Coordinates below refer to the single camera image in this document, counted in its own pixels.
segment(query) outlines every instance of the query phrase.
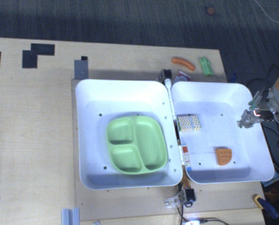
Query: orange sausage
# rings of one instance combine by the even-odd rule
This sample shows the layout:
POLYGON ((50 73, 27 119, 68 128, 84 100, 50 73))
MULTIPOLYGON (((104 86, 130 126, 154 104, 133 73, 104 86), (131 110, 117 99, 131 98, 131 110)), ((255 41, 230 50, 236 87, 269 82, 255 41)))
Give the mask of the orange sausage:
POLYGON ((172 58, 172 63, 176 63, 176 64, 186 66, 191 71, 194 71, 196 69, 196 67, 194 65, 192 65, 189 61, 187 61, 183 58, 173 57, 172 58))

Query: wooden table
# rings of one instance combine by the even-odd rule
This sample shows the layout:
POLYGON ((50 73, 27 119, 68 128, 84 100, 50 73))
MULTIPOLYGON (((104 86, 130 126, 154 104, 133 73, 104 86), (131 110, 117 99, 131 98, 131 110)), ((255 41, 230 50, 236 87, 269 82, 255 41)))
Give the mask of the wooden table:
MULTIPOLYGON (((173 78, 184 71, 192 81, 226 81, 217 50, 0 38, 0 52, 0 225, 61 224, 61 210, 76 206, 71 89, 74 60, 88 57, 90 78, 155 80, 162 69, 171 69, 173 78), (22 51, 31 50, 31 43, 55 45, 54 56, 38 55, 37 69, 22 68, 22 51), (172 56, 188 59, 196 71, 172 64, 172 56), (211 62, 213 77, 203 76, 198 65, 202 56, 211 62)), ((216 217, 232 225, 264 225, 262 212, 252 201, 254 194, 263 196, 260 182, 191 184, 197 201, 185 210, 186 218, 216 217)), ((109 202, 123 208, 119 196, 123 192, 119 190, 109 202)), ((124 192, 135 201, 138 197, 153 198, 147 199, 145 207, 135 205, 128 211, 116 208, 116 214, 109 208, 100 210, 100 218, 108 214, 107 219, 100 220, 102 225, 179 224, 175 210, 159 206, 162 188, 147 190, 124 192)), ((107 204, 106 192, 100 195, 101 202, 107 204)))

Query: white cable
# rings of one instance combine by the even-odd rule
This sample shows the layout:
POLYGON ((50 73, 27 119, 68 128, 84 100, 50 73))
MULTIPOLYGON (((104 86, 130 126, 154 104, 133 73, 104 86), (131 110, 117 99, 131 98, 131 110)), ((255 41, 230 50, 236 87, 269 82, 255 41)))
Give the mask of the white cable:
POLYGON ((254 0, 257 4, 258 4, 258 6, 260 6, 260 8, 261 8, 261 10, 264 12, 264 14, 269 18, 269 19, 271 19, 273 22, 275 22, 275 23, 279 23, 278 21, 276 21, 276 20, 273 20, 266 12, 265 12, 265 10, 262 8, 262 6, 259 4, 259 2, 257 2, 256 0, 254 0))

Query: green plate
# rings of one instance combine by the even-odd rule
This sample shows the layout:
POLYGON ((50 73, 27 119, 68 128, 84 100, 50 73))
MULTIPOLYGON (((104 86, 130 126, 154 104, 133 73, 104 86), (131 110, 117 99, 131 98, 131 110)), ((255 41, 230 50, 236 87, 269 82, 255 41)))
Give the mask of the green plate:
POLYGON ((150 117, 112 120, 107 126, 106 141, 111 163, 121 173, 152 173, 167 163, 162 128, 150 117))

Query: robotic claw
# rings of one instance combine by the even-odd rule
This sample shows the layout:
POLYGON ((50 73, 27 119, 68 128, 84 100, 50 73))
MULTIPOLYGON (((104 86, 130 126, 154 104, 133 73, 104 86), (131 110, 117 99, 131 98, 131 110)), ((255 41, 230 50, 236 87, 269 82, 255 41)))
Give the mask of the robotic claw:
POLYGON ((240 128, 250 128, 254 123, 270 122, 274 119, 279 123, 279 77, 269 89, 266 99, 262 97, 263 91, 264 86, 249 102, 249 110, 244 110, 241 119, 237 121, 240 128))

